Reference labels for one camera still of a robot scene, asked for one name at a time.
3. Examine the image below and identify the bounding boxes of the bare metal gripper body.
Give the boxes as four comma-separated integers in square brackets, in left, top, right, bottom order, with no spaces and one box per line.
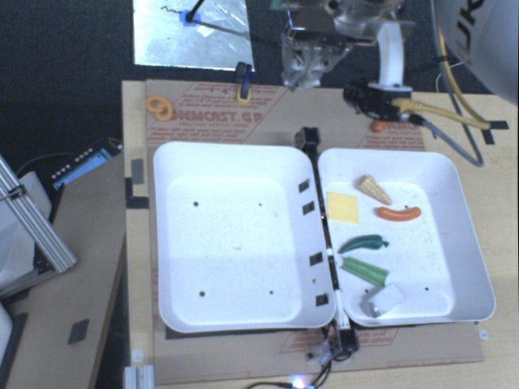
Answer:
[281,0,401,53]

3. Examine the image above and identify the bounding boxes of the brown cardboard board red print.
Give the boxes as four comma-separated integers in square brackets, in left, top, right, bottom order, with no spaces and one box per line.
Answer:
[144,79,486,374]

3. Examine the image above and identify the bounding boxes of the beige ice cream cone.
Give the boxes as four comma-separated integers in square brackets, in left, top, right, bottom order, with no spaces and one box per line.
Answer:
[356,174,393,207]

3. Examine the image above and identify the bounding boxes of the orange toy pretzel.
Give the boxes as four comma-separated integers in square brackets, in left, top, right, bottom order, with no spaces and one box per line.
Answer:
[145,96,175,122]

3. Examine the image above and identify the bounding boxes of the yellow cheese slice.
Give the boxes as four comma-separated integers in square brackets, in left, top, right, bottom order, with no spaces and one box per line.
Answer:
[325,190,360,224]

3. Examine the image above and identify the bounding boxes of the thin black and white rod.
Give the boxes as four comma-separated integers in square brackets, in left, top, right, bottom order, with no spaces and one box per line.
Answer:
[307,143,351,333]

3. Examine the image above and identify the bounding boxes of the orange sausage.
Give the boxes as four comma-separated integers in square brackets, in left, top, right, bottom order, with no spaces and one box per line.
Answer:
[377,205,422,222]

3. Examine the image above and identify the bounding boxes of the white plastic tray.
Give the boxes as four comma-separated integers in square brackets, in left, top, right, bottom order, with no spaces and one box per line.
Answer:
[317,147,497,328]
[152,140,338,335]

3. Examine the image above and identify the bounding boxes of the dark green pepper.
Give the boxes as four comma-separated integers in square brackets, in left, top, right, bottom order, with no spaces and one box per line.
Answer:
[337,233,391,255]

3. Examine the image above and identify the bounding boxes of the light green celery stick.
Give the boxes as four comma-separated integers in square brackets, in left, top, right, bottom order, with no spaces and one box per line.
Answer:
[341,256,390,288]

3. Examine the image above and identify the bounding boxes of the white and grey packet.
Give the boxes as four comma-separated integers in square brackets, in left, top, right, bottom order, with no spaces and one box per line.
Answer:
[361,283,406,319]

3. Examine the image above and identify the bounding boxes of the black cylinder on white bracket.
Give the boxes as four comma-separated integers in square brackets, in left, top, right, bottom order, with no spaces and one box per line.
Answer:
[343,19,415,122]

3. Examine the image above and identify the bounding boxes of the black block with thin wires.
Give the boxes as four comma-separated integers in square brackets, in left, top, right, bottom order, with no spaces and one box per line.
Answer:
[294,126,322,152]
[305,325,361,365]

